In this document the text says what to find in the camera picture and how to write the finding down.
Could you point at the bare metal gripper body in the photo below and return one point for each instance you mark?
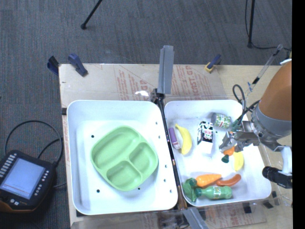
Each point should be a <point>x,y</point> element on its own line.
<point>249,133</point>

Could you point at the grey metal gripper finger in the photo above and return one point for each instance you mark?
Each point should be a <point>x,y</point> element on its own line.
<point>240,146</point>
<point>227,141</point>

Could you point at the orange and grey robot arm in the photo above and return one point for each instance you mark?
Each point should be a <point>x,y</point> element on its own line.
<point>276,96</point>

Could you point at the small orange carrot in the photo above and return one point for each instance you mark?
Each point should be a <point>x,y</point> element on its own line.
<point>229,151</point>

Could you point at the yellow banana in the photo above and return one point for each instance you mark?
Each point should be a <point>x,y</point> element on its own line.
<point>187,139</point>
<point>238,162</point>

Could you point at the green can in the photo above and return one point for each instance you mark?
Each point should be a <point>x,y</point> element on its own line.
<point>221,121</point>

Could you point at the black and white carton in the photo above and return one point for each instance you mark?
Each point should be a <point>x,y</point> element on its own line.
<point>205,133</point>

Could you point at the orange sausage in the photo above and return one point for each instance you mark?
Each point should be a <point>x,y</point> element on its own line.
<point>230,181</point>

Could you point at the white plastic tray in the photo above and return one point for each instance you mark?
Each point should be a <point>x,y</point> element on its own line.
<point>83,156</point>
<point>252,185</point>

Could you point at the large orange carrot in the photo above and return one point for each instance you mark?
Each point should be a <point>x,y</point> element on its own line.
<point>207,179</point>

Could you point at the green plastic bottle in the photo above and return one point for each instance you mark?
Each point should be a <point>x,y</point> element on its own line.
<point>216,192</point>

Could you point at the purple and white packet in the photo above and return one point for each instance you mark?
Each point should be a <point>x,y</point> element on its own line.
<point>174,137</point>

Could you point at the green divided plate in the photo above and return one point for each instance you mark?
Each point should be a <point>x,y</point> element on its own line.
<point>119,149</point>

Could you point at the black stand pole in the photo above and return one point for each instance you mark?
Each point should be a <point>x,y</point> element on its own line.
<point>252,15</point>

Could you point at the brown cardboard board red print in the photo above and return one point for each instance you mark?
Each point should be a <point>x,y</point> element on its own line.
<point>100,85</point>

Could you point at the black tripod leg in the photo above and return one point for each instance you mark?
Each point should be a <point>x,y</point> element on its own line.
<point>95,8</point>

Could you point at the black cylinder on white bracket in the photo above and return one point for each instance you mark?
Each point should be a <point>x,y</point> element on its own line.
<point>277,175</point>

